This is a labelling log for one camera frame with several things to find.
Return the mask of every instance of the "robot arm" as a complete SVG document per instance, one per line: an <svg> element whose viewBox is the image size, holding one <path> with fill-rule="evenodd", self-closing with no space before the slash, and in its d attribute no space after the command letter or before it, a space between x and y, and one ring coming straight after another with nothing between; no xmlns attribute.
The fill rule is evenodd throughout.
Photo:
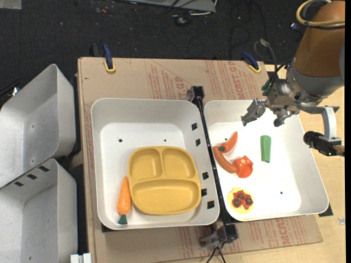
<svg viewBox="0 0 351 263"><path fill-rule="evenodd" d="M312 21L303 20L301 11L318 1L326 4ZM345 8L345 1L330 0L309 0L298 8L297 20L308 28L287 68L286 79L279 79L276 73L270 77L262 87L267 99L254 99L248 113L241 117L244 125L259 118L266 107L277 116L276 127L284 124L286 118L299 114L300 110L321 114L325 134L308 132L304 141L327 156L344 156L344 151L340 152L338 147L341 139L336 137L334 123L334 112L338 107L319 104L344 86Z"/></svg>

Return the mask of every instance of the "toy pizza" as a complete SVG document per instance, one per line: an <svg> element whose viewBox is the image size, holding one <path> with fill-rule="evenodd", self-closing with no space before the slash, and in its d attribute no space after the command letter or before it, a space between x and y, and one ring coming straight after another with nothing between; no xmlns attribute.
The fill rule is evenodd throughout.
<svg viewBox="0 0 351 263"><path fill-rule="evenodd" d="M244 189L235 187L228 194L230 207L237 213L249 213L253 208L252 196Z"/></svg>

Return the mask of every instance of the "blue clamp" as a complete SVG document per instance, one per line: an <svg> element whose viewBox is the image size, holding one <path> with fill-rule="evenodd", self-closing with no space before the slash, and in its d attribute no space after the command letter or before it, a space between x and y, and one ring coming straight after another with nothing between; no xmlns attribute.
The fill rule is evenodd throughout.
<svg viewBox="0 0 351 263"><path fill-rule="evenodd" d="M104 65L105 65L106 71L108 73L114 73L116 71L116 68L114 63L112 62L112 55L111 55L111 50L109 45L104 44L103 50L104 50L104 57L105 57Z"/></svg>
<svg viewBox="0 0 351 263"><path fill-rule="evenodd" d="M255 73L260 73L261 68L258 66L258 63L256 59L253 57L252 54L247 53L246 51L242 51L241 53L242 58L247 62L249 68L255 72Z"/></svg>

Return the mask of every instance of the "yellow plate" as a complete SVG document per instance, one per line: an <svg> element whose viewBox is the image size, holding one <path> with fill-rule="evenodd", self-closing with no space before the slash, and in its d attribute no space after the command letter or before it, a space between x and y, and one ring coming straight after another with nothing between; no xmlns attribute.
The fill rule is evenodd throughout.
<svg viewBox="0 0 351 263"><path fill-rule="evenodd" d="M195 162L182 148L137 149L129 158L128 178L133 204L146 214L184 213L201 200Z"/></svg>

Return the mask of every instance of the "white tray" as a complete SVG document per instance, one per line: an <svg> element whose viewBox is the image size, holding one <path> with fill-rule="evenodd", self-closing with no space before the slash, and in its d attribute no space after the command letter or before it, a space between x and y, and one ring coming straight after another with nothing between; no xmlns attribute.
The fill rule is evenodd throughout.
<svg viewBox="0 0 351 263"><path fill-rule="evenodd" d="M0 188L76 142L73 87L49 65L0 110Z"/></svg>
<svg viewBox="0 0 351 263"><path fill-rule="evenodd" d="M78 249L74 178L49 159L0 190L0 262L66 263Z"/></svg>
<svg viewBox="0 0 351 263"><path fill-rule="evenodd" d="M253 172L247 178L230 174L216 161L220 186L228 213L236 220L251 221L324 212L329 200L314 157L303 141L304 130L298 116L274 127L276 116L267 109L265 114L245 127L241 116L247 112L250 100L210 101L204 107L211 145L220 145L235 131L235 148L224 155L229 161L246 155L253 162ZM260 136L271 137L270 163L261 161ZM248 191L254 207L247 214L235 212L227 195L239 187Z"/></svg>
<svg viewBox="0 0 351 263"><path fill-rule="evenodd" d="M98 215L103 225L122 230L209 225L217 220L216 185L200 112L194 104L185 100L100 99L92 106L92 131ZM128 175L128 159L133 151L147 146L187 150L207 194L187 213L146 215L133 207L127 214L128 225L119 225L116 200L122 179Z"/></svg>

